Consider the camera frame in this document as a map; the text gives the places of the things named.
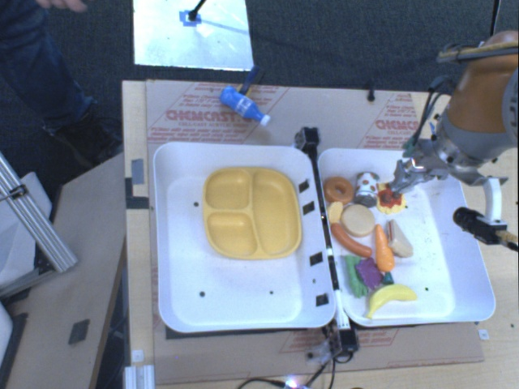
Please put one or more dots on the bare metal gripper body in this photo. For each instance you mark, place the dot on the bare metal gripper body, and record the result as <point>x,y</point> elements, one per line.
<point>440,161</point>

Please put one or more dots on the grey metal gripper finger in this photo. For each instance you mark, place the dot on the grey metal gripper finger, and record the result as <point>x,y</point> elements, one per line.
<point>399,176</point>
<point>414,178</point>

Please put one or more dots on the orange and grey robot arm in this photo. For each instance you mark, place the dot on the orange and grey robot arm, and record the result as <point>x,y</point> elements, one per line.
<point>478,103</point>

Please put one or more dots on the small white spotted can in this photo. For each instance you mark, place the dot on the small white spotted can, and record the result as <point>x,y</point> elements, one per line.
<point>367,189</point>

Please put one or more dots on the round tan bread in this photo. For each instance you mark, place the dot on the round tan bread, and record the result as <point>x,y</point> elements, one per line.
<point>357,220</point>

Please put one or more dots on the tan sandwich wedge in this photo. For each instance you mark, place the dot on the tan sandwich wedge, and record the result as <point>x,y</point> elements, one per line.
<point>400,242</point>

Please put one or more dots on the brown doughnut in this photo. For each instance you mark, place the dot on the brown doughnut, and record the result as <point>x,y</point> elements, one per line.
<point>329,191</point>

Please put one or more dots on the pale yellow crisp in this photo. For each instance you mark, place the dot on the pale yellow crisp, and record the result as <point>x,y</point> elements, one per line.
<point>335,212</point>

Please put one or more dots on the orange carrot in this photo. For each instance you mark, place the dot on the orange carrot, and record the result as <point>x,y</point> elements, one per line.
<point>383,251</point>

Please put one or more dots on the orange sausage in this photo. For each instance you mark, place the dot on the orange sausage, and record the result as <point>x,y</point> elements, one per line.
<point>348,239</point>

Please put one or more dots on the white plastic tray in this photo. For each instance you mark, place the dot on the white plastic tray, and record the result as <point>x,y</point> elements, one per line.
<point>243,294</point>
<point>442,266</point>

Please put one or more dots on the thin black and white rod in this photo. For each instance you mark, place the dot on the thin black and white rod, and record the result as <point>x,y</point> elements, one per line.
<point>327,241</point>

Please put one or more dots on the small teal piece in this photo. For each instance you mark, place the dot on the small teal piece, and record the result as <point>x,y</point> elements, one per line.
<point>388,279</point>

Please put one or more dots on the green broccoli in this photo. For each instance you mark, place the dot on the green broccoli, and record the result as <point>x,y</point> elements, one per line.
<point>356,284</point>

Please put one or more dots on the yellow banana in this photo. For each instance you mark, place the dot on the yellow banana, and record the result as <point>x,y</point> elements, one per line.
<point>391,295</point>

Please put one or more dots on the yellow divided plate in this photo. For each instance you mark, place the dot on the yellow divided plate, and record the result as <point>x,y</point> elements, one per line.
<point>275,213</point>

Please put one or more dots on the blue plastic bottle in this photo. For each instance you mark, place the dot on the blue plastic bottle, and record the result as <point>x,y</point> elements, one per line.
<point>243,104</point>

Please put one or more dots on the brown cardboard board red print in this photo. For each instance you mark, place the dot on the brown cardboard board red print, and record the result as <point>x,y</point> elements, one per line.
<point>267,359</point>

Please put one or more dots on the person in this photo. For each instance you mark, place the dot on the person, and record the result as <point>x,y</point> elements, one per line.
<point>32,75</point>

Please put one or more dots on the black cylinder on white bracket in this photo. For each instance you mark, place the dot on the black cylinder on white bracket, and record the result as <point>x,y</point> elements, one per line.
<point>478,223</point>

